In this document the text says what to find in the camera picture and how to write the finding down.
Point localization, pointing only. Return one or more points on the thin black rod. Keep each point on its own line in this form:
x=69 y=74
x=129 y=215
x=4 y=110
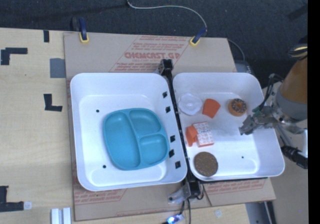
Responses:
x=175 y=103

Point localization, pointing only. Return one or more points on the white plastic tray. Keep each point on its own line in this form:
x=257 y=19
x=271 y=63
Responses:
x=237 y=143
x=92 y=88

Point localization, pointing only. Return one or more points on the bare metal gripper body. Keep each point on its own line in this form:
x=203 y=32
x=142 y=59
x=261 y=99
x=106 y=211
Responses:
x=268 y=118

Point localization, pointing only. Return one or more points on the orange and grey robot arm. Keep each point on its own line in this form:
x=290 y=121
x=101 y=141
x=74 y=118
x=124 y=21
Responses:
x=295 y=85

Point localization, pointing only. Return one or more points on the orange and white carton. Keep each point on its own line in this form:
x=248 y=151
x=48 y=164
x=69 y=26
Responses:
x=203 y=135

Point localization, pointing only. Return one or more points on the orange wedge toy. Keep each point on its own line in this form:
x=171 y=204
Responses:
x=210 y=108

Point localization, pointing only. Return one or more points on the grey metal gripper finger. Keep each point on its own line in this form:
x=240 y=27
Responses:
x=250 y=119
x=245 y=129

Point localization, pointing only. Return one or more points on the white fried egg toy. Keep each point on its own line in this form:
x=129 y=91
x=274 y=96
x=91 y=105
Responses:
x=190 y=104

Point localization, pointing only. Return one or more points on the brown sprinkled doughnut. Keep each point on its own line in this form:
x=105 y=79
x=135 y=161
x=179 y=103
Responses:
x=233 y=111

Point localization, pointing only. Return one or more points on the brown round biscuit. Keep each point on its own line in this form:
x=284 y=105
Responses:
x=206 y=164

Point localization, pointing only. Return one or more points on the brown cardboard board red print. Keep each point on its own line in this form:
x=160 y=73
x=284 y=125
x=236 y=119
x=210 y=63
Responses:
x=105 y=53

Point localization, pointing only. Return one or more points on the blue divided plate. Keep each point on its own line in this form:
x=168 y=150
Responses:
x=136 y=138

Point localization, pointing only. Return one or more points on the black cylinder on white bracket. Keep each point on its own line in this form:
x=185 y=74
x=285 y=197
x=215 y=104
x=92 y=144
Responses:
x=297 y=154

